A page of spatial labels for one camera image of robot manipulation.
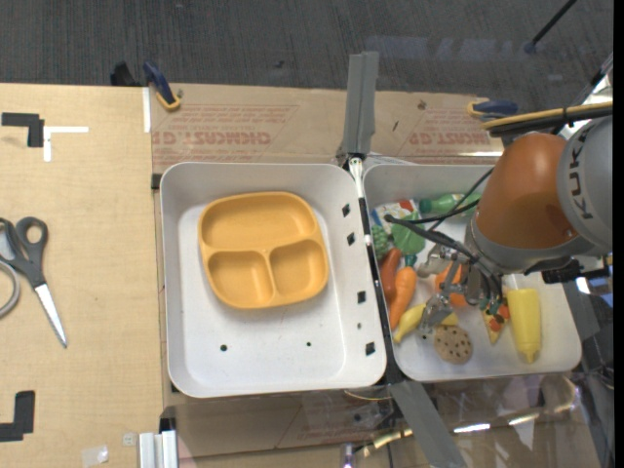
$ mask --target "scissors handle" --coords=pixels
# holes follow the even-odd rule
[[[26,216],[17,225],[13,225],[6,218],[0,218],[0,224],[4,225],[9,246],[13,251],[13,258],[6,258],[0,254],[0,259],[17,269],[28,278],[33,288],[46,283],[43,275],[43,249],[48,242],[48,226],[39,218]],[[37,227],[41,231],[41,237],[37,241],[28,239],[30,227]]]

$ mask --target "scissors blade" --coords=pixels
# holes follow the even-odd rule
[[[50,293],[50,289],[48,285],[44,284],[35,288],[37,295],[39,296],[39,300],[41,300],[41,304],[43,305],[44,310],[46,311],[46,315],[48,316],[48,320],[52,325],[52,328],[55,330],[57,334],[58,340],[60,344],[67,348],[67,338],[65,337],[65,331],[62,330],[62,325],[60,323],[59,312],[57,312],[57,308],[55,307],[55,303],[52,300],[52,294]]]

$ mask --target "plastic tray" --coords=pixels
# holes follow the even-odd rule
[[[225,303],[253,309],[311,298],[328,281],[325,242],[313,210],[290,192],[213,201],[198,222],[204,269]]]
[[[198,221],[232,195],[290,192],[314,212],[328,280],[306,302],[222,303],[203,268]],[[358,388],[387,356],[353,178],[333,165],[180,163],[161,180],[169,375],[190,397]]]
[[[403,199],[435,198],[449,192],[466,192],[489,167],[437,165],[377,165],[364,177],[369,210]],[[447,219],[438,230],[463,241],[467,218]],[[425,261],[433,247],[425,242],[418,262]],[[535,288],[539,293],[542,317],[542,349],[532,363],[516,351],[511,328],[505,328],[495,344],[489,342],[481,312],[474,307],[458,307],[459,326],[467,330],[473,343],[473,355],[463,365],[440,359],[431,338],[423,340],[415,332],[401,343],[393,344],[397,365],[414,380],[434,382],[485,378],[506,375],[563,372],[576,367],[581,358],[581,342],[561,285],[546,285],[539,273],[514,276],[518,288]],[[425,303],[434,292],[434,278],[419,278],[413,306]]]

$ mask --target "gray carpet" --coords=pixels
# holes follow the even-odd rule
[[[613,50],[613,0],[0,0],[0,81],[108,85],[124,60],[170,82],[344,89],[380,52],[379,90],[574,102]]]

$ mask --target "yellow plate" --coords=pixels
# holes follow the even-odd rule
[[[198,236],[214,293],[233,307],[296,303],[328,281],[319,223],[295,194],[255,192],[213,201],[202,211]]]

